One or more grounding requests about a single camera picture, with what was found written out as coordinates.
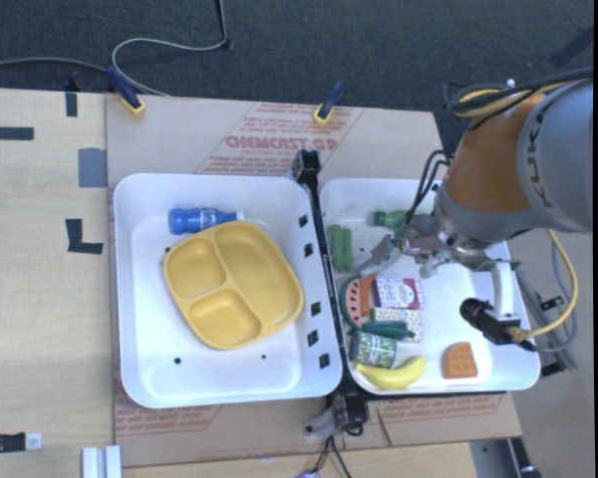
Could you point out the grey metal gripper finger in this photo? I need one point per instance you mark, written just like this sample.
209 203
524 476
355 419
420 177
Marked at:
381 254
431 267

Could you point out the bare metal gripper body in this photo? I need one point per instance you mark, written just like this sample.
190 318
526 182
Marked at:
446 244

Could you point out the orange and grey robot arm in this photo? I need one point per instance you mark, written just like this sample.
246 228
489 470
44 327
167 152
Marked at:
498 167

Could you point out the green plastic bottle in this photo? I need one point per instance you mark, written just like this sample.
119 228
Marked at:
391 218

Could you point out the green pea pods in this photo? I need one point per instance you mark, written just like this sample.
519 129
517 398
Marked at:
341 247

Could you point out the pink and white carton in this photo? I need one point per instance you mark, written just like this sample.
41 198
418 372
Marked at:
398 293

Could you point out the white plastic tray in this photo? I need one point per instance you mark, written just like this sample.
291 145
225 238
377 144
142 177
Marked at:
149 316
448 316

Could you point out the watermelon slice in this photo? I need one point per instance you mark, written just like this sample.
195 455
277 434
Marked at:
351 299

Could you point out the patterned yellow packet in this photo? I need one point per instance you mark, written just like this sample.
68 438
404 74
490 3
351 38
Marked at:
411 319

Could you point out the dark green toy vegetable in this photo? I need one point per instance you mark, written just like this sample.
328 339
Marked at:
384 329

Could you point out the green can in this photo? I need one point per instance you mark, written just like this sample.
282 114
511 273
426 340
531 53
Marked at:
374 350

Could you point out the orange waffle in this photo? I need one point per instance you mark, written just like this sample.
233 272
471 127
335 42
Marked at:
459 361

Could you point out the yellow banana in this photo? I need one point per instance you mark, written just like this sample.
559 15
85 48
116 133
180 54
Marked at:
393 375

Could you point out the yellow divided plate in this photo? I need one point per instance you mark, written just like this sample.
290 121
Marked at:
249 267

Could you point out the blue plastic bottle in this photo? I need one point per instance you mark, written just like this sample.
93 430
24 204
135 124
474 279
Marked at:
194 220

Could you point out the brown cardboard board red print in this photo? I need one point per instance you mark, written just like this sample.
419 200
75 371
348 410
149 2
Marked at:
189 142

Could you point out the black cylinder on white bracket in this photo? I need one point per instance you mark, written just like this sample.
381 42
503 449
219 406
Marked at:
488 319

